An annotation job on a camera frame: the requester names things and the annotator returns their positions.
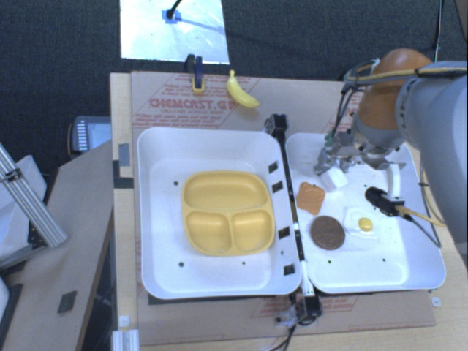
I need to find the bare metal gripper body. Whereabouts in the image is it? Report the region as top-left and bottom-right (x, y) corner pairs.
(324, 131), (398, 169)

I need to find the white cube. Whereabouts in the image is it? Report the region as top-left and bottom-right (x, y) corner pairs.
(320, 167), (350, 193)

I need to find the orange toast slice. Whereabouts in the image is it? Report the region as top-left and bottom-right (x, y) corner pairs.
(295, 181), (327, 216)

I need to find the thin black and white rod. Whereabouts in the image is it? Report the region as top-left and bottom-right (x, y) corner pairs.
(276, 129), (314, 296)

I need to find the white fried egg yellow yolk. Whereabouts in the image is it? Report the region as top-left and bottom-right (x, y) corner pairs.
(343, 205), (380, 241)

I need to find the brown round biscuit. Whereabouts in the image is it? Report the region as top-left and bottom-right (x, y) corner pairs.
(310, 215), (347, 252)

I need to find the yellow divided plate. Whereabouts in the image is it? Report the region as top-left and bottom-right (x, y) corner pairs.
(181, 170), (276, 257)

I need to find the white plastic tray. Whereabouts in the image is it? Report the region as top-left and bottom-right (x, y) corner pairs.
(137, 126), (303, 301)
(284, 132), (448, 295)

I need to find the yellow banana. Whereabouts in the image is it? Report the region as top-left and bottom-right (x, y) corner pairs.
(225, 69), (261, 110)

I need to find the brown cardboard board red print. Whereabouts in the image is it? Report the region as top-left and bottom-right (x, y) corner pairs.
(130, 70), (437, 347)

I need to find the black cylinder on white bracket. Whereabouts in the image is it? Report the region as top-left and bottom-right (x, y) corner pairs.
(364, 162), (406, 218)

